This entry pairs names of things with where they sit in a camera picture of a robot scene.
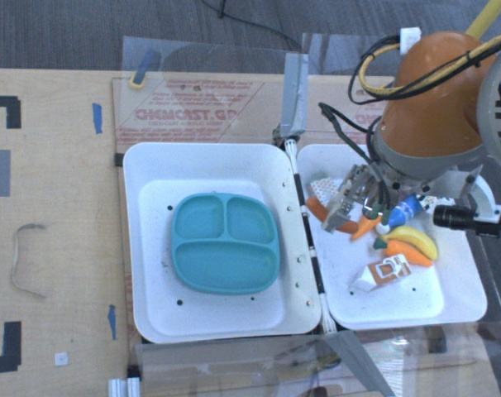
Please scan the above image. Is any beige rubber band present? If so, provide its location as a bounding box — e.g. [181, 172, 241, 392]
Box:
[10, 222, 48, 299]

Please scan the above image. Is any large orange carrot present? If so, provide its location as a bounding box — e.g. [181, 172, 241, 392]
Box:
[372, 237, 435, 269]

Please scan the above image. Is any white and orange carton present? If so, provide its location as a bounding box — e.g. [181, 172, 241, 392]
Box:
[349, 253, 413, 294]

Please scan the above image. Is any yellow banana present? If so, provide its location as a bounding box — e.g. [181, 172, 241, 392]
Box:
[379, 225, 439, 261]

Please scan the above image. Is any white packet with coloured print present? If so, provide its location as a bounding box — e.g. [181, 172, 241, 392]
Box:
[418, 194, 456, 215]

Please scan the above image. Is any white packet with orange dots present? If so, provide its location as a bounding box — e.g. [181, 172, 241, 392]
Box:
[308, 176, 341, 207]

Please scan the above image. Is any small orange carrot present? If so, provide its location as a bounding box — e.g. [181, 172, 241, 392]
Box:
[350, 214, 383, 242]

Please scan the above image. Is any blue divided plate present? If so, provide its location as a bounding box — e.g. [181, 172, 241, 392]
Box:
[170, 192, 282, 297]

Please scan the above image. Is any black cylinder on white bracket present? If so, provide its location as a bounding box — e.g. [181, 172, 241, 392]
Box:
[432, 175, 501, 239]

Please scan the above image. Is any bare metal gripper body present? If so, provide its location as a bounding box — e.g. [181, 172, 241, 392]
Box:
[335, 164, 433, 217]

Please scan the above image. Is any orange sausage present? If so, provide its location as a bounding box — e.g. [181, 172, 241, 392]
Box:
[305, 196, 360, 235]

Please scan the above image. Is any brown cardboard board red print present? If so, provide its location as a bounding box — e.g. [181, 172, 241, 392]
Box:
[111, 75, 400, 349]

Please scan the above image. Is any blue and white bottle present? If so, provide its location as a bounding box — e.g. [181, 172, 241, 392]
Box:
[375, 194, 426, 236]

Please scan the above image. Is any white plastic tray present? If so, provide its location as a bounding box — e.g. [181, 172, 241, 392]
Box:
[295, 143, 489, 332]
[122, 141, 323, 345]

